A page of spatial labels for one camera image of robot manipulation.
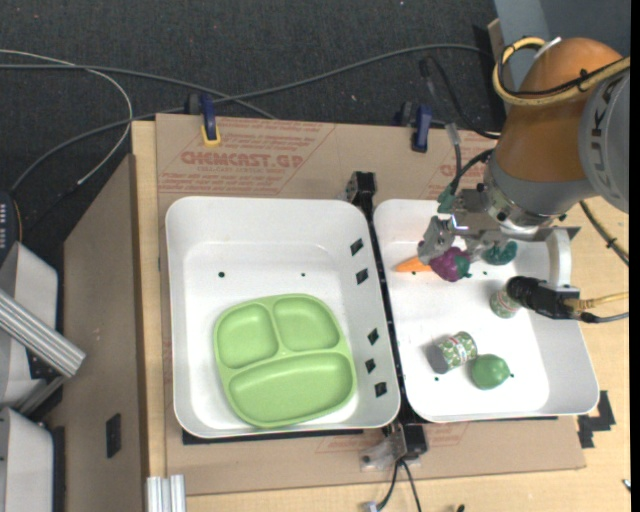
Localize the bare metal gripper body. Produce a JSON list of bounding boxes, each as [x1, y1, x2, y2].
[[451, 186, 552, 241]]

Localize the purple grapes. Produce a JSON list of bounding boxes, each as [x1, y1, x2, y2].
[[428, 246, 474, 283]]

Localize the orange carrot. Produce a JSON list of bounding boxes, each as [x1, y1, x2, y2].
[[394, 254, 434, 275]]

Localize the white plastic tray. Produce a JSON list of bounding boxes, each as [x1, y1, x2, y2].
[[164, 195, 402, 441], [373, 198, 601, 424]]

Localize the small green and white can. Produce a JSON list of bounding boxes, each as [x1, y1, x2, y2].
[[488, 287, 524, 320]]

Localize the green patterned can grey lid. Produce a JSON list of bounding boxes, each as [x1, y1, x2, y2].
[[426, 330, 479, 376]]

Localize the green apple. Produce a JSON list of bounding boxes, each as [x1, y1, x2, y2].
[[469, 353, 514, 392]]

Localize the brown cardboard board red print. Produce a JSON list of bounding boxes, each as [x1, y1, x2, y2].
[[154, 113, 588, 497]]

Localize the green divided plate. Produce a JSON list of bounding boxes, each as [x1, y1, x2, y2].
[[212, 292, 359, 431]]

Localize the black cylinder on white bracket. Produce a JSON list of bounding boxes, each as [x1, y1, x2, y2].
[[504, 225, 582, 321]]

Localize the black block with thin wires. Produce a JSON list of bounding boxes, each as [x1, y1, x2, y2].
[[359, 422, 431, 473], [343, 170, 378, 207]]

